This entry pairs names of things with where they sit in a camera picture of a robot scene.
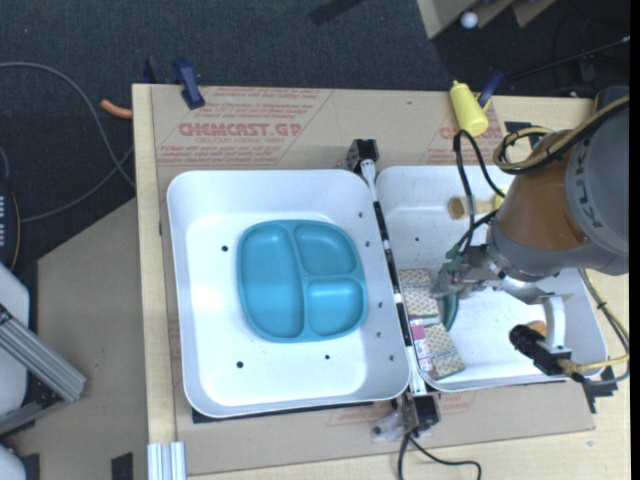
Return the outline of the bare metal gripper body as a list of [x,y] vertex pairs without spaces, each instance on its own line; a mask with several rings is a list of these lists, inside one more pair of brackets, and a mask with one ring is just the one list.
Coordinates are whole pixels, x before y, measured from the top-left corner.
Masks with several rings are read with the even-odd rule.
[[511,264],[504,263],[503,257],[487,245],[470,246],[464,252],[452,248],[445,258],[440,272],[456,274],[463,283],[463,289],[453,296],[466,297],[475,291],[492,289],[528,305],[542,304],[555,296],[537,285],[538,278],[509,270]]

